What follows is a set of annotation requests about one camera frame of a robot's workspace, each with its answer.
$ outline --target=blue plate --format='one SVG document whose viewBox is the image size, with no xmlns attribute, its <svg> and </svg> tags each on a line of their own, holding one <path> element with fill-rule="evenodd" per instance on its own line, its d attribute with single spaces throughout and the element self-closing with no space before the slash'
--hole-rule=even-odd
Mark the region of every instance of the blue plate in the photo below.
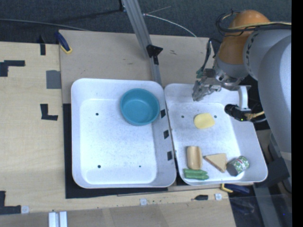
<svg viewBox="0 0 303 227">
<path fill-rule="evenodd" d="M 120 100 L 123 117 L 132 125 L 146 125 L 158 117 L 160 106 L 151 92 L 134 88 L 123 94 Z"/>
</svg>

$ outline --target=yellow round object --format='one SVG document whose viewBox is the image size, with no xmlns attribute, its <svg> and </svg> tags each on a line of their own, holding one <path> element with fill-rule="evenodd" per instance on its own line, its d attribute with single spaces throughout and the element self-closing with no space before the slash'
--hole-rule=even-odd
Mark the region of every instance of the yellow round object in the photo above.
<svg viewBox="0 0 303 227">
<path fill-rule="evenodd" d="M 206 129 L 214 126 L 214 119 L 210 113 L 201 113 L 195 116 L 194 124 L 198 129 Z"/>
</svg>

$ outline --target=green can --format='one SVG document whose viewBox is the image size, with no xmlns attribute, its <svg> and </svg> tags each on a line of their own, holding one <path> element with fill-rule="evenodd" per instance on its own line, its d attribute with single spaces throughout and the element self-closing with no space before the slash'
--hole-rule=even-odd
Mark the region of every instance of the green can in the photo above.
<svg viewBox="0 0 303 227">
<path fill-rule="evenodd" d="M 226 170 L 232 176 L 237 176 L 240 173 L 244 172 L 246 169 L 250 167 L 250 164 L 246 157 L 239 156 L 237 159 L 229 162 L 227 164 Z"/>
</svg>

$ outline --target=black mat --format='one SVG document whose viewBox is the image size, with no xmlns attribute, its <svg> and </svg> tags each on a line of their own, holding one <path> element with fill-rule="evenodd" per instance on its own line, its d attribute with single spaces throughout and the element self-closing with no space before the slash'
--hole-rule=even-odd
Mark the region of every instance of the black mat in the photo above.
<svg viewBox="0 0 303 227">
<path fill-rule="evenodd" d="M 71 104 L 63 104 L 63 130 L 64 130 L 64 160 L 65 160 L 65 198 L 92 198 L 107 195 L 164 192 L 167 188 L 103 188 L 86 189 L 78 186 L 71 171 Z"/>
</svg>

